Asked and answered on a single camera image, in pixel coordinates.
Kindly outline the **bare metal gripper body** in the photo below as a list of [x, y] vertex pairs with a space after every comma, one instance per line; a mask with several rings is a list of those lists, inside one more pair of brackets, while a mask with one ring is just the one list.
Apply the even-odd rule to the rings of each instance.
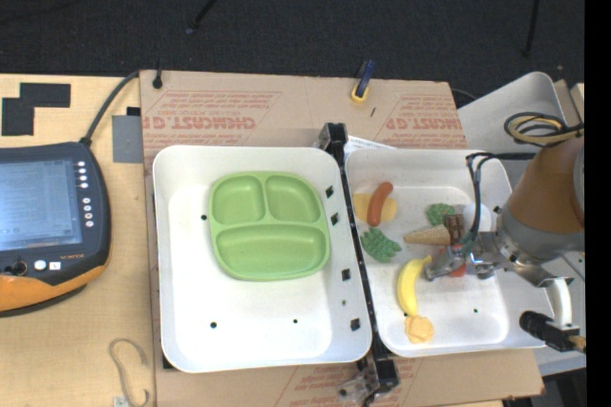
[[478, 279], [489, 279], [500, 270], [528, 279], [528, 269], [518, 260], [520, 251], [510, 238], [499, 232], [479, 232], [466, 257]]

